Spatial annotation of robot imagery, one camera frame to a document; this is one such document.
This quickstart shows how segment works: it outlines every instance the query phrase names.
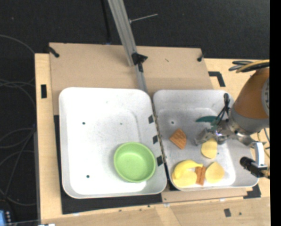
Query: cardboard panel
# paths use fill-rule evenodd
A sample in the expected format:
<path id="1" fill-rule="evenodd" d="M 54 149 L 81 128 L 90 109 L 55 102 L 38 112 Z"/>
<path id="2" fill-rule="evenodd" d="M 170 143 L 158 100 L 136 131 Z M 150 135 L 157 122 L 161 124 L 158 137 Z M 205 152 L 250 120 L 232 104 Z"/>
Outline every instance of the cardboard panel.
<path id="1" fill-rule="evenodd" d="M 54 115 L 58 96 L 68 87 L 137 89 L 134 66 L 129 66 L 121 45 L 50 43 L 58 54 L 50 54 Z M 212 89 L 199 48 L 137 47 L 148 56 L 144 77 L 150 96 L 160 89 Z"/>

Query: orange food item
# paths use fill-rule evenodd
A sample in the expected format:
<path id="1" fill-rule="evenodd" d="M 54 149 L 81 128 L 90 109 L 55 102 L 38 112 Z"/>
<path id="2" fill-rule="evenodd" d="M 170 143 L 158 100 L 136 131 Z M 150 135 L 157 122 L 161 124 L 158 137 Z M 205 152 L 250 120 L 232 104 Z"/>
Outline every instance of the orange food item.
<path id="1" fill-rule="evenodd" d="M 196 184 L 202 185 L 205 182 L 205 178 L 206 178 L 206 167 L 196 167 L 195 168 L 195 172 L 197 174 L 197 180 L 196 180 Z"/>
<path id="2" fill-rule="evenodd" d="M 182 129 L 177 129 L 169 138 L 180 149 L 184 149 L 187 144 L 187 136 Z"/>

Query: white sink basin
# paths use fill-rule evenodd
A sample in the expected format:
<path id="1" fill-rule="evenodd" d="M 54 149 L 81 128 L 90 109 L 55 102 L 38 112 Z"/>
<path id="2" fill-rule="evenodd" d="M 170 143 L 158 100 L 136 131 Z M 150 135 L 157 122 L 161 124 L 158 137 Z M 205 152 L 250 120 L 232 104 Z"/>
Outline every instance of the white sink basin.
<path id="1" fill-rule="evenodd" d="M 141 183 L 117 174 L 113 155 L 140 142 L 162 155 L 150 97 L 138 89 L 67 88 L 59 96 L 62 183 L 74 198 L 157 194 L 167 184 L 165 167 Z"/>
<path id="2" fill-rule="evenodd" d="M 195 184 L 186 188 L 176 187 L 181 191 L 252 187 L 258 182 L 258 179 L 243 169 L 239 163 L 243 156 L 253 158 L 248 146 L 230 139 L 218 145 L 215 159 L 209 159 L 201 154 L 201 145 L 195 145 L 194 138 L 209 126 L 209 123 L 198 123 L 196 120 L 203 116 L 217 116 L 224 106 L 224 93 L 223 90 L 160 90 L 153 97 L 169 175 L 172 174 L 177 163 L 186 159 L 202 163 L 205 167 L 217 161 L 225 171 L 224 178 L 218 183 L 205 182 L 203 186 Z M 230 106 L 232 106 L 233 99 L 232 97 L 230 99 Z M 187 145 L 183 150 L 169 140 L 178 128 L 182 129 L 187 136 Z"/>

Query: yellow food item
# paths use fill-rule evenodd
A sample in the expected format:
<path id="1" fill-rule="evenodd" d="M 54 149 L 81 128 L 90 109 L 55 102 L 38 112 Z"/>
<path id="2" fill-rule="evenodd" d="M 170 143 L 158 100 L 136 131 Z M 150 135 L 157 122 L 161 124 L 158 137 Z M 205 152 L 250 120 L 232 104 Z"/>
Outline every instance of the yellow food item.
<path id="1" fill-rule="evenodd" d="M 179 179 L 176 179 L 172 173 L 172 180 L 178 187 L 188 187 L 196 183 L 197 174 L 194 171 L 185 170 Z"/>
<path id="2" fill-rule="evenodd" d="M 224 173 L 223 167 L 215 161 L 206 170 L 206 180 L 209 183 L 219 182 L 224 177 Z"/>
<path id="3" fill-rule="evenodd" d="M 183 175 L 185 170 L 189 168 L 202 167 L 202 166 L 203 164 L 198 164 L 197 162 L 190 159 L 181 161 L 174 168 L 174 178 L 179 179 Z"/>
<path id="4" fill-rule="evenodd" d="M 215 158 L 217 155 L 217 141 L 212 137 L 204 142 L 201 147 L 201 153 L 207 158 Z"/>

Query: black bracket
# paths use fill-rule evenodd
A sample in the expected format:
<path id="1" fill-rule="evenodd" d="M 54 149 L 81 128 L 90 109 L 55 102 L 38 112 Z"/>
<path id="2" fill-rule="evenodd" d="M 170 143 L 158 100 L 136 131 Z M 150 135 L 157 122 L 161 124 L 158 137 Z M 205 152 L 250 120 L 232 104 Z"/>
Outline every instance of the black bracket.
<path id="1" fill-rule="evenodd" d="M 52 53 L 56 58 L 60 57 L 60 54 L 58 54 L 52 47 L 48 45 L 43 48 L 43 52 L 48 54 Z"/>
<path id="2" fill-rule="evenodd" d="M 220 72 L 209 71 L 208 75 L 217 77 L 220 87 L 225 87 L 225 83 Z"/>
<path id="3" fill-rule="evenodd" d="M 41 98 L 47 98 L 47 89 L 46 85 L 41 85 Z"/>
<path id="4" fill-rule="evenodd" d="M 255 185 L 252 187 L 253 190 L 252 191 L 248 191 L 247 196 L 244 196 L 243 199 L 249 199 L 249 198 L 261 198 L 261 191 L 259 188 L 259 185 Z"/>
<path id="5" fill-rule="evenodd" d="M 139 71 L 140 72 L 144 72 L 143 68 L 142 68 L 142 63 L 146 61 L 148 57 L 144 56 L 144 55 L 140 55 L 138 53 L 133 53 L 132 54 L 132 60 L 134 65 L 137 65 L 139 67 Z"/>

